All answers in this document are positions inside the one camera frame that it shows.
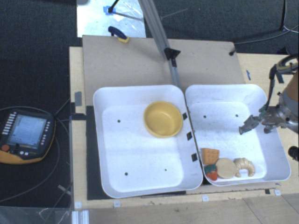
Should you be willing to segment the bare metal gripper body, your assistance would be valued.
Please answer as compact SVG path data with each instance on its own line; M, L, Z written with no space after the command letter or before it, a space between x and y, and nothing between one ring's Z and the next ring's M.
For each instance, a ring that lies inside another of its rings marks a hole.
M294 112L287 108L260 108L259 120L268 129L274 127L298 129L299 118Z

